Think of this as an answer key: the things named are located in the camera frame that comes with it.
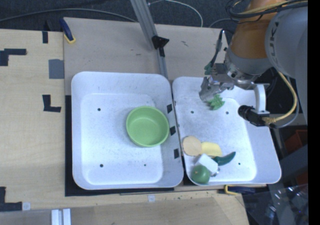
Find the metal pole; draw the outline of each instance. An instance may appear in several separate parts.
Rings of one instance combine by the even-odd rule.
[[[144,37],[148,42],[149,46],[153,49],[154,45],[152,42],[152,38],[154,36],[157,36],[158,34],[157,34],[154,21],[151,16],[149,7],[147,5],[147,2],[146,0],[130,0],[130,1],[131,1],[133,10],[135,12],[135,15],[140,23]],[[156,49],[156,52],[157,52],[156,56],[157,56],[160,74],[168,78],[165,57],[160,55],[159,48]]]

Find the white tray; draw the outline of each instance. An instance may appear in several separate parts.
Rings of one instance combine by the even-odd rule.
[[[171,188],[182,181],[172,92],[165,77],[80,72],[71,82],[71,101],[72,174],[81,188]],[[171,128],[172,135],[156,147],[135,145],[126,131],[128,113],[144,105],[161,110]]]
[[[256,127],[238,115],[239,106],[256,105],[254,91],[238,87],[225,90],[220,95],[225,104],[210,110],[199,97],[202,81],[199,77],[179,77],[173,81],[172,92],[181,142],[187,136],[195,136],[201,142],[219,144],[223,155],[236,152],[230,163],[220,166],[219,174],[211,177],[208,185],[276,183],[281,168],[270,130]],[[184,154],[190,180],[195,158]]]

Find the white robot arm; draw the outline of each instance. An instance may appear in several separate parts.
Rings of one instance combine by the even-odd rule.
[[[233,7],[243,0],[231,0],[226,10],[238,19],[224,63],[207,65],[199,96],[209,101],[234,86],[245,90],[257,87],[255,80],[274,67],[280,74],[296,80],[301,108],[308,123],[308,0],[251,0],[242,13]],[[270,124],[254,108],[240,107],[239,114],[256,126]]]

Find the green ball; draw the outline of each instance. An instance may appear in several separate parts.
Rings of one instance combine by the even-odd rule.
[[[196,165],[191,172],[191,179],[196,183],[207,184],[210,179],[210,171],[203,165]]]

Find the green bowl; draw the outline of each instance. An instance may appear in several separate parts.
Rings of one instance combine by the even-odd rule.
[[[155,147],[169,136],[166,116],[152,106],[136,107],[126,118],[126,131],[130,139],[140,147]]]

